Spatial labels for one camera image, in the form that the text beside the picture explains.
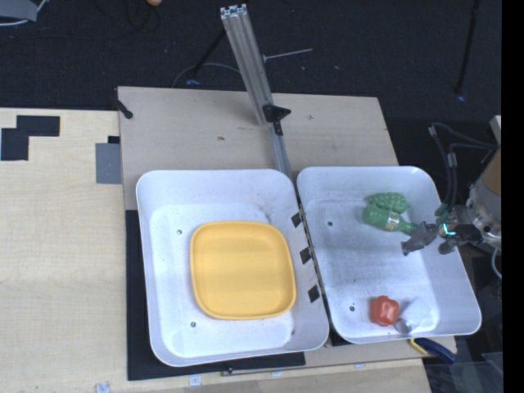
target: green plastic vegetable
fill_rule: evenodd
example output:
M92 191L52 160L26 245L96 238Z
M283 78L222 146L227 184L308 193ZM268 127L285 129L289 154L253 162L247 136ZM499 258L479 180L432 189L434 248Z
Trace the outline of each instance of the green plastic vegetable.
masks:
M417 225L409 223L393 210L384 210L374 204L368 204L362 213L362 219L366 224L381 228L388 232L403 232L411 234Z
M368 197L369 204L373 204L383 210L394 211L402 214L409 207L406 197L398 192L382 192Z

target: red plastic food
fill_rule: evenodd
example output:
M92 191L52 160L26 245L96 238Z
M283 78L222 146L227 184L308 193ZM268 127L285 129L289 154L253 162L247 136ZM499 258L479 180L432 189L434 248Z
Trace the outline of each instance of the red plastic food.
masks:
M381 326L395 322L399 313L399 303L388 296L379 296L371 300L371 321Z

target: black clip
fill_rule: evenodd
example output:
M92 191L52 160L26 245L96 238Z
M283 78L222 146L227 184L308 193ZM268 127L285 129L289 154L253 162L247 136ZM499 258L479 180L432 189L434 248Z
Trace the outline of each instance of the black clip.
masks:
M277 135L284 135L282 132L282 126L280 125L280 120L291 114L291 110L267 104L262 106L262 111L264 111L265 120L273 122L275 133Z
M124 103L122 103L117 96L113 96L111 98L111 105L117 110L122 112L124 116L130 120L133 118L133 112L131 112L127 107L125 107Z
M295 228L297 228L298 225L302 223L302 217L300 216L300 211L291 217L291 221L293 222L293 225L295 226Z
M308 247L300 251L300 258L302 259L302 264L306 264L306 262L311 259L311 253Z
M320 292L318 292L318 287L316 285L312 286L309 291L309 302L313 303L315 300L320 298Z

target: metal bracket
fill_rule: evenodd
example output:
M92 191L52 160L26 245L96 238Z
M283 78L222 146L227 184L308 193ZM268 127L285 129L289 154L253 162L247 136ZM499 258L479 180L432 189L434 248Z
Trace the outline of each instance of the metal bracket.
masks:
M265 120L273 123L275 133L277 135L284 135L282 132L282 126L280 125L280 120L291 114L291 110L268 104L262 106L262 111L264 112Z
M109 387L109 382L97 383L95 386L95 392L96 393L110 393L111 390Z

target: yellow square plate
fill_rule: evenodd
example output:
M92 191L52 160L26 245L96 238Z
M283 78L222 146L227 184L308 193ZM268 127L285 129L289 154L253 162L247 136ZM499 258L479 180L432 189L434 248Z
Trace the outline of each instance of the yellow square plate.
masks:
M213 318L270 318L296 300L293 263L286 238L255 221L217 221L191 238L191 275L196 302Z

